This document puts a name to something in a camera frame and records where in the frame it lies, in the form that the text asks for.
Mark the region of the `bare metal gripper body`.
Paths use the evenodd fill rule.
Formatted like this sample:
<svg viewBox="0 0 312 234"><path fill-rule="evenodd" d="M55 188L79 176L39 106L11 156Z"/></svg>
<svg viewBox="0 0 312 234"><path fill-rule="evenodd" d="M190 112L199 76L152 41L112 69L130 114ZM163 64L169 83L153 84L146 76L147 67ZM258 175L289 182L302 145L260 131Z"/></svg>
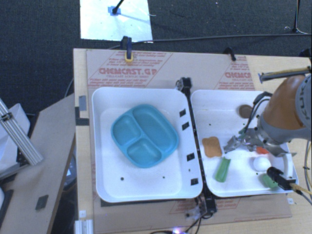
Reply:
<svg viewBox="0 0 312 234"><path fill-rule="evenodd" d="M243 144L244 142L250 142L250 143L254 143L257 145L257 147L261 147L264 148L266 145L266 142L264 139L261 139L258 136L258 132L257 132L257 127L256 128L243 128L240 131L240 139L241 139L241 144Z"/></svg>

